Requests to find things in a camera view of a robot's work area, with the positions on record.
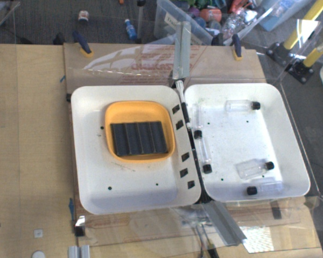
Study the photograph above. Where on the white plastic tray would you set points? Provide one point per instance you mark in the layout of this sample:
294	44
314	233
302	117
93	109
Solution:
134	181
231	141

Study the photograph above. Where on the orange bowl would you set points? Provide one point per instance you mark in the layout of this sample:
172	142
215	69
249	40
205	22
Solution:
137	111

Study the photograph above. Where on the black ribbed rack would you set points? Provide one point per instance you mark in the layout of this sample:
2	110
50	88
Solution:
138	138

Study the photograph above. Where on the blue bottle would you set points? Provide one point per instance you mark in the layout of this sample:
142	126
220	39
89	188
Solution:
130	29

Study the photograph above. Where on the clear plastic bottle black cap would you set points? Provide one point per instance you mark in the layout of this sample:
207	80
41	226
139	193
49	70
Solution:
197	134
206	168
251	168
238	106
252	190

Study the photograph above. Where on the clear storage bin with toys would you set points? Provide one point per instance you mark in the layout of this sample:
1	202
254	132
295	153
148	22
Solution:
204	12

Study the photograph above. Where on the small can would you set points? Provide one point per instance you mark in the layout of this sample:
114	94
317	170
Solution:
83	15

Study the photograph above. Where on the brown cardboard board red print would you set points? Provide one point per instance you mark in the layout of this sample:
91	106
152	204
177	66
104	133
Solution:
156	63

